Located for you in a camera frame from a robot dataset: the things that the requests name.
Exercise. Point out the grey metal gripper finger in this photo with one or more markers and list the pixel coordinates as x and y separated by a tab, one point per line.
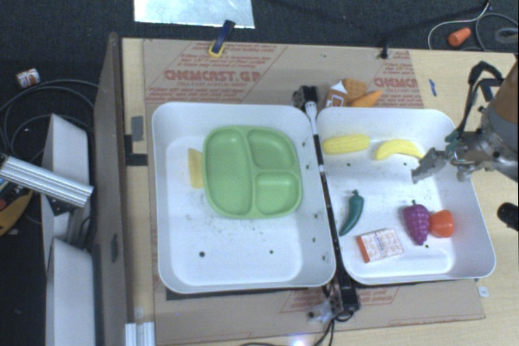
434	156
421	173

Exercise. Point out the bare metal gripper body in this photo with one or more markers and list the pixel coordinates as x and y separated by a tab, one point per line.
474	152

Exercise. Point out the white plastic tray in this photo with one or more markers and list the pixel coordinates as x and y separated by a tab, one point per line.
243	255
405	182

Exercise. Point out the yellow banana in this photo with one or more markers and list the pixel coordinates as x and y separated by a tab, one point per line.
399	148

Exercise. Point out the purple grapes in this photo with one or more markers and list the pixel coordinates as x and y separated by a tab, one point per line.
417	223

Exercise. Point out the orange bell pepper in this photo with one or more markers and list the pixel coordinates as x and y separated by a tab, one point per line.
442	223

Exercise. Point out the green chili pepper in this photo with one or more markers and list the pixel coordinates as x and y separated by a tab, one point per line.
353	212

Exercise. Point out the yellow corn cob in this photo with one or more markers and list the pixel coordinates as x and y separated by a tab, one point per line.
345	144

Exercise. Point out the orange and white flat packet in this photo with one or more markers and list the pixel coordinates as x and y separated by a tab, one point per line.
380	245

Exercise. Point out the orange carrot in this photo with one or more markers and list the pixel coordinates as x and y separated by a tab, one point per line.
368	99

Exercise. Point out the thin black and white rod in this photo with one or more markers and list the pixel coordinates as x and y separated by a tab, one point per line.
324	182

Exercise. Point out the orange waffle biscuit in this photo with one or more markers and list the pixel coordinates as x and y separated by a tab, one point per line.
355	88

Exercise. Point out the orange cone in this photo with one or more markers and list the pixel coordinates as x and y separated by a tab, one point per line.
459	36

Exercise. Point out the green divided plate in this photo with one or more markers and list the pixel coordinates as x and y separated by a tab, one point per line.
251	174

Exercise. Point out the brown cardboard board red print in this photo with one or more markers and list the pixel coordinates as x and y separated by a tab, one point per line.
251	73

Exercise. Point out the yellow flat toy slice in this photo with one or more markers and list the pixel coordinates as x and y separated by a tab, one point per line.
195	170

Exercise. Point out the orange and white small can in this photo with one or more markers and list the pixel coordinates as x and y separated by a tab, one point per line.
28	78

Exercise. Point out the black cylinder on white bracket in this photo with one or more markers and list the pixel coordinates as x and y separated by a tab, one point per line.
510	214

